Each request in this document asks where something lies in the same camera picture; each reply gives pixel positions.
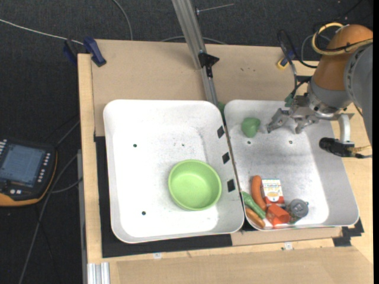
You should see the orange toy sausage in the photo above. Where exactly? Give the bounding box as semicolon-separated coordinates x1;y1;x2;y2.
250;175;268;212

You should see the brown cardboard board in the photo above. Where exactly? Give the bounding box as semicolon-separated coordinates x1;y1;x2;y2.
90;38;374;247

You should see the grey can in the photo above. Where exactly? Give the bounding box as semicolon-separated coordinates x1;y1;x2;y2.
285;198;310;224

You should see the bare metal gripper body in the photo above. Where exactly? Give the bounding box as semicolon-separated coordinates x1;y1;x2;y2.
283;95;342;124

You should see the red carton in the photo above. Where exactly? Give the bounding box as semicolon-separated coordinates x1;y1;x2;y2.
265;203;291;227

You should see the green bowl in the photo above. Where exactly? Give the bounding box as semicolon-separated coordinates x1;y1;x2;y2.
168;159;223;212

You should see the white and orange carton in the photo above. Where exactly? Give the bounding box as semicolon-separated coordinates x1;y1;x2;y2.
261;178;286;208

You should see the green toy vegetable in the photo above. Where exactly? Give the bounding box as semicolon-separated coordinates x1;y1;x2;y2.
240;191;266;220

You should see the green toy pepper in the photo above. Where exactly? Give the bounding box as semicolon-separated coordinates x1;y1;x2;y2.
240;117;262;138

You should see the black cylinder on white bracket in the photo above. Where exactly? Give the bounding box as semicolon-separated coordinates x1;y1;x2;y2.
319;112;356;158

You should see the white plastic tray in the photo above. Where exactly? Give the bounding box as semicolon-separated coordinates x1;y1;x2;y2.
102;99;245;244
223;99;360;232

